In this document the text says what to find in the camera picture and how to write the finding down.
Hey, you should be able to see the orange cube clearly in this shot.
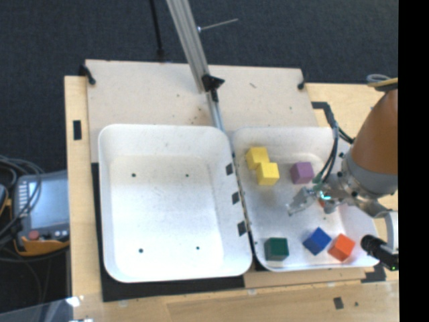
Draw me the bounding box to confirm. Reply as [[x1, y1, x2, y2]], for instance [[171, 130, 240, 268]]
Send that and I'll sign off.
[[327, 233, 357, 262]]

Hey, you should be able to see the blue cube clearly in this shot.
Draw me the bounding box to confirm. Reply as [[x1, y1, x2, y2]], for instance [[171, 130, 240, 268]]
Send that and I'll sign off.
[[302, 226, 332, 256]]

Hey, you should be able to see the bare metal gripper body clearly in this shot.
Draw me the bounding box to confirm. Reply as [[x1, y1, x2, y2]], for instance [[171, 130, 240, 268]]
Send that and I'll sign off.
[[314, 169, 393, 219]]

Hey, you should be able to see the white plastic tray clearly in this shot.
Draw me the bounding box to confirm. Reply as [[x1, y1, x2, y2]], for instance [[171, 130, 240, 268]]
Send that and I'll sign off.
[[97, 123, 253, 284], [230, 125, 381, 272]]

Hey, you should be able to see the yellow cube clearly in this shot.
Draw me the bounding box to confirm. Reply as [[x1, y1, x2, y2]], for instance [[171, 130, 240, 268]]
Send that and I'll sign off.
[[255, 162, 281, 186], [245, 146, 270, 171]]

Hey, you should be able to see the purple cube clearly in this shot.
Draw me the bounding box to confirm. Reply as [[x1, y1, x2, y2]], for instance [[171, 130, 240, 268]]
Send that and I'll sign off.
[[289, 161, 315, 185]]

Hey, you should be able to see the green cube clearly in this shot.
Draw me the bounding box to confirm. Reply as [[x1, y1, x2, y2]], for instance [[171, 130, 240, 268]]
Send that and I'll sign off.
[[263, 237, 290, 262]]

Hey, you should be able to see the black cylinder on white bracket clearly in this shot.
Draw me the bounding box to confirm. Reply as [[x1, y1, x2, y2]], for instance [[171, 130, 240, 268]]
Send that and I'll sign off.
[[360, 210, 400, 272]]

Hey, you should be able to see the pale wood board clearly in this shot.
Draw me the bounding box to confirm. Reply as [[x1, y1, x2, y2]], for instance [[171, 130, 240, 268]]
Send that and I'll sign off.
[[84, 58, 320, 164]]

